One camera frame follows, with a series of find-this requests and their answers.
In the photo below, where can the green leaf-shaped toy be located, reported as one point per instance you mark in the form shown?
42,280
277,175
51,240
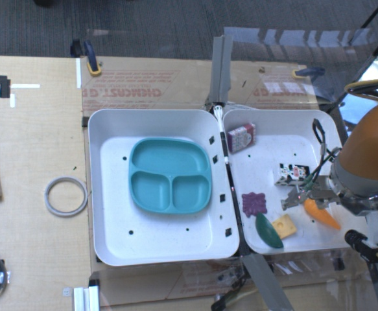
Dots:
267,232

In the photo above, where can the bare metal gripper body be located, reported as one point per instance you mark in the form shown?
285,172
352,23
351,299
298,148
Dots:
360,203

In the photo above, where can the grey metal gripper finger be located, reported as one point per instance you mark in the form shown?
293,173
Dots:
325,197
295,199

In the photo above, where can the white and black printed carton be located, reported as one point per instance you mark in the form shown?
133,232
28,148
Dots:
289,173

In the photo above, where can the black cylinder on white bracket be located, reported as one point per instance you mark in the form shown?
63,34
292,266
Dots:
359,241

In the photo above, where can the orange carrot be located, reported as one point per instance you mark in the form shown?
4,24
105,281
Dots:
323,216

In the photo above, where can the blue divided plate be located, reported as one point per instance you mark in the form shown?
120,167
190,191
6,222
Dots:
169,160

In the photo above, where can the white plastic tray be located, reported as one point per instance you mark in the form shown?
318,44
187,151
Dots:
273,147
162,238

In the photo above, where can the brown cardboard board red print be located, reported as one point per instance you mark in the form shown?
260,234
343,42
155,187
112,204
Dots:
137,86

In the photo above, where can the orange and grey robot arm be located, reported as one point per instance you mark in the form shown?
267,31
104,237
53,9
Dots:
367,134

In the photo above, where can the purple grapes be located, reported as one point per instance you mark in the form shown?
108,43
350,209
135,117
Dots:
254,203

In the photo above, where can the yellow cheese wedge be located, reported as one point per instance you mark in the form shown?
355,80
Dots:
285,227

